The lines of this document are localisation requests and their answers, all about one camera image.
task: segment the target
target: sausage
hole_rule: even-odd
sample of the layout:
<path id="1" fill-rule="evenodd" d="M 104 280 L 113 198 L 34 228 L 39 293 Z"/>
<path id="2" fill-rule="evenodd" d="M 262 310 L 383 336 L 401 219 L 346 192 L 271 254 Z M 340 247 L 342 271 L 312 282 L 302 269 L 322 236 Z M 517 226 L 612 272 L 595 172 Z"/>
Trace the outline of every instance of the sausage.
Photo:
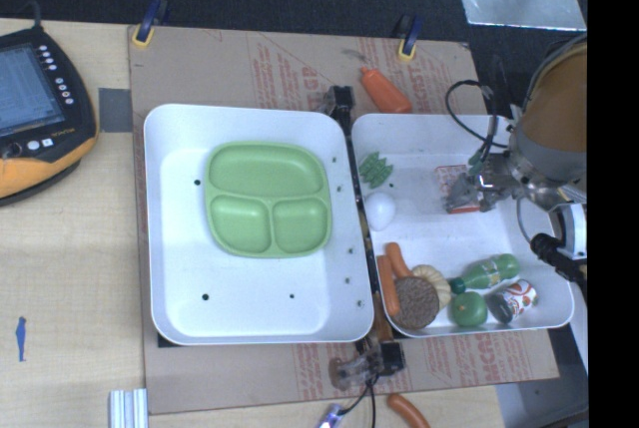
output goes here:
<path id="1" fill-rule="evenodd" d="M 399 298 L 395 289 L 395 281 L 392 277 L 392 267 L 388 256 L 377 257 L 377 271 L 379 273 L 379 283 L 383 293 L 383 304 L 388 316 L 396 316 L 399 313 Z"/>
<path id="2" fill-rule="evenodd" d="M 421 415 L 412 403 L 403 396 L 392 393 L 386 399 L 386 404 L 397 414 L 399 414 L 410 428 L 430 428 L 426 418 Z"/>
<path id="3" fill-rule="evenodd" d="M 386 255 L 390 259 L 392 271 L 395 273 L 397 278 L 401 279 L 403 277 L 410 277 L 413 275 L 410 268 L 406 266 L 406 263 L 403 260 L 403 255 L 401 254 L 401 247 L 399 247 L 399 244 L 396 241 L 386 244 Z"/>

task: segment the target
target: green bottle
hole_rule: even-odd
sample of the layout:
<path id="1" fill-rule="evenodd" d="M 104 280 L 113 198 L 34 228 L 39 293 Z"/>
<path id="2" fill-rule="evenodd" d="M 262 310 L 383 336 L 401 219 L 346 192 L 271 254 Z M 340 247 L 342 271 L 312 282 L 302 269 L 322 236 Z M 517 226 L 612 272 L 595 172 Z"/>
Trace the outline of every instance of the green bottle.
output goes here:
<path id="1" fill-rule="evenodd" d="M 487 289 L 502 280 L 511 279 L 519 273 L 519 261 L 512 254 L 500 254 L 481 261 L 462 277 L 451 279 L 448 283 L 456 295 L 464 293 L 467 288 Z"/>

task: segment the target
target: blue marker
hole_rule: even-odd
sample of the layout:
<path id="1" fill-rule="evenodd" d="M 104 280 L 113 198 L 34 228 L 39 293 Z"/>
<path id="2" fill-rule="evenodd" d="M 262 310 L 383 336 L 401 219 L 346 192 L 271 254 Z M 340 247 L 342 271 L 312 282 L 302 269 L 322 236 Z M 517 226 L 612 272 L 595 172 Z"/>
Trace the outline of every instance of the blue marker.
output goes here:
<path id="1" fill-rule="evenodd" d="M 20 316 L 18 326 L 16 327 L 16 338 L 18 339 L 18 351 L 20 354 L 20 362 L 24 362 L 24 340 L 27 337 L 27 318 Z"/>

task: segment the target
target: orange bottle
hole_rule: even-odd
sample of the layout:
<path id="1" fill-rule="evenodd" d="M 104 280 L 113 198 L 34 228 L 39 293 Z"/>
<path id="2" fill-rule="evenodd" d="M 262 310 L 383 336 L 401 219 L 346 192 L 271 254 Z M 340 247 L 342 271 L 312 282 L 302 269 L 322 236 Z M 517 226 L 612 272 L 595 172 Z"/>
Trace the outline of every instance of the orange bottle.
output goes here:
<path id="1" fill-rule="evenodd" d="M 410 100 L 377 68 L 362 66 L 360 70 L 361 83 L 380 111 L 393 114 L 412 112 Z"/>

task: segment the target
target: green plate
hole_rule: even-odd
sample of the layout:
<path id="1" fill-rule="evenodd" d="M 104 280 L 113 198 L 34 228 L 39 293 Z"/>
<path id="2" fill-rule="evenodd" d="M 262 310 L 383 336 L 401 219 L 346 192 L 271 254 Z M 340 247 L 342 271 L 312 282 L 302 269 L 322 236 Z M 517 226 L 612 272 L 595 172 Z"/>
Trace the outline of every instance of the green plate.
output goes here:
<path id="1" fill-rule="evenodd" d="M 232 254 L 303 256 L 330 236 L 326 172 L 299 146 L 240 141 L 215 148 L 205 196 L 211 233 Z"/>

